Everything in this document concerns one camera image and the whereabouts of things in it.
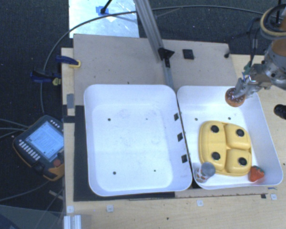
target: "black floor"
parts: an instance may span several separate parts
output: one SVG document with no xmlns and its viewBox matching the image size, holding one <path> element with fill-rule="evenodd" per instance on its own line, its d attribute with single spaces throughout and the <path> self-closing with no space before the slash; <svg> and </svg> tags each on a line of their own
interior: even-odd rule
<svg viewBox="0 0 286 229">
<path fill-rule="evenodd" d="M 153 8 L 178 5 L 220 5 L 265 12 L 278 0 L 150 0 Z M 0 0 L 0 118 L 24 125 L 42 116 L 40 86 L 30 80 L 33 68 L 41 69 L 55 42 L 68 30 L 68 0 Z M 161 15 L 166 11 L 157 11 Z M 157 23 L 164 39 L 229 43 L 231 53 L 248 54 L 247 23 L 258 14 L 220 8 L 187 8 L 164 16 Z M 258 37 L 258 54 L 269 42 Z M 64 39 L 50 58 L 48 70 L 59 71 L 54 56 L 61 47 L 71 47 Z M 61 119 L 61 88 L 44 84 L 45 113 Z M 0 127 L 11 127 L 0 122 Z M 0 131 L 0 136 L 8 131 Z M 0 140 L 0 199 L 28 191 L 46 182 L 30 170 L 12 149 L 12 136 Z M 62 181 L 48 183 L 31 194 L 1 202 L 3 205 L 46 209 Z M 60 200 L 50 210 L 60 211 Z"/>
</svg>

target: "wooden table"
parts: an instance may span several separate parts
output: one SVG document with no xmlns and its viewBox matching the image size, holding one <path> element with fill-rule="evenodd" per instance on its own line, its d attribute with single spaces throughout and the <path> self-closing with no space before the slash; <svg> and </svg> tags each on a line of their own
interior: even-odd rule
<svg viewBox="0 0 286 229">
<path fill-rule="evenodd" d="M 72 57 L 73 49 L 62 49 L 62 54 Z M 240 76 L 249 56 L 231 57 Z M 263 56 L 255 57 L 256 62 L 262 59 Z M 62 64 L 63 104 L 67 104 L 67 95 L 74 93 L 73 79 L 73 69 Z M 260 194 L 237 195 L 237 189 L 241 188 L 236 188 L 232 196 L 218 193 L 209 197 L 200 192 L 196 198 L 74 202 L 74 124 L 64 123 L 67 215 L 81 215 L 82 228 L 91 229 L 286 228 L 286 121 L 273 114 L 275 105 L 286 105 L 286 92 L 273 87 L 258 94 L 284 173 L 280 185 L 274 189 L 263 187 L 266 198 Z M 74 115 L 73 108 L 68 109 L 68 115 Z M 275 194 L 277 200 L 273 200 L 271 194 Z M 107 205 L 113 205 L 114 212 L 107 212 Z"/>
</svg>

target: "white plastic tray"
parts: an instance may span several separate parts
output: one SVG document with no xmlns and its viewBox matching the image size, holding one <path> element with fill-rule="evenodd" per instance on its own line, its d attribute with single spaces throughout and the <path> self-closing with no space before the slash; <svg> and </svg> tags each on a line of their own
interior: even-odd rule
<svg viewBox="0 0 286 229">
<path fill-rule="evenodd" d="M 184 86 L 177 93 L 190 159 L 193 168 L 200 166 L 198 155 L 198 135 L 203 122 L 217 120 L 243 127 L 252 142 L 252 165 L 261 167 L 265 177 L 252 183 L 248 175 L 231 177 L 215 174 L 206 183 L 199 184 L 204 189 L 277 185 L 283 179 L 283 171 L 277 158 L 264 112 L 257 94 L 234 108 L 225 102 L 225 93 L 230 87 Z"/>
<path fill-rule="evenodd" d="M 91 85 L 85 90 L 84 106 L 94 193 L 116 196 L 190 186 L 192 172 L 171 88 Z"/>
</svg>

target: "strawberry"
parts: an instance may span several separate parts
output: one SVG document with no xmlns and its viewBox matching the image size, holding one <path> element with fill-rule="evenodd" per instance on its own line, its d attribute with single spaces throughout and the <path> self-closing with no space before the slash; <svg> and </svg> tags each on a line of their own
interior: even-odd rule
<svg viewBox="0 0 286 229">
<path fill-rule="evenodd" d="M 257 181 L 260 178 L 263 178 L 265 172 L 258 166 L 252 166 L 250 169 L 250 177 L 249 180 L 252 182 Z"/>
</svg>

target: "brown round object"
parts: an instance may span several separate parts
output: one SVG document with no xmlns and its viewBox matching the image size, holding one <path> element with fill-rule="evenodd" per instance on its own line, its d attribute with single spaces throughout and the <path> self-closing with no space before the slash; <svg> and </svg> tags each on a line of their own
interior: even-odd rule
<svg viewBox="0 0 286 229">
<path fill-rule="evenodd" d="M 243 95 L 238 98 L 235 98 L 233 96 L 234 92 L 235 92 L 235 87 L 228 89 L 228 91 L 226 91 L 225 93 L 225 101 L 232 107 L 239 107 L 244 103 L 246 96 Z"/>
</svg>

